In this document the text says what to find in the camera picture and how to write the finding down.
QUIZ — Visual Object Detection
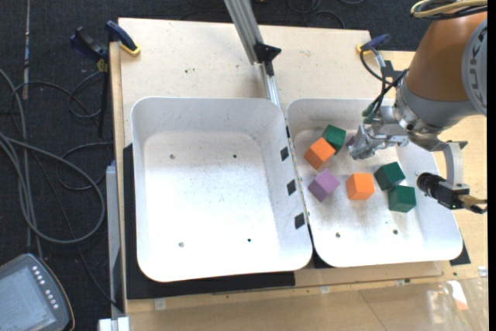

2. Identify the green cube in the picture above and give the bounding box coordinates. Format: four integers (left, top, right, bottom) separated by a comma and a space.
373, 161, 407, 191
387, 184, 418, 214
321, 124, 347, 154

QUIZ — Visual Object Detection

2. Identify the pale wood board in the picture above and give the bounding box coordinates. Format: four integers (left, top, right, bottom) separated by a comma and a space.
117, 17, 445, 302

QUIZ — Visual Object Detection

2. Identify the black cylinder on white bracket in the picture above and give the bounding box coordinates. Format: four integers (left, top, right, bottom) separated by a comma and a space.
416, 140, 470, 211

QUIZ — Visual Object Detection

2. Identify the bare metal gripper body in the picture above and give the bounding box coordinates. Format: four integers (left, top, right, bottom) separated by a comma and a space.
362, 105, 441, 152

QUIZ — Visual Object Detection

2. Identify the orange cube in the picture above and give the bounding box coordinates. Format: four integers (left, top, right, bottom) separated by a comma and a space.
303, 137, 337, 171
345, 172, 376, 202

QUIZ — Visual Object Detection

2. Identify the white plastic tray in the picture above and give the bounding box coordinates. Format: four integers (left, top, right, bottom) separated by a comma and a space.
130, 95, 314, 283
286, 98, 465, 269

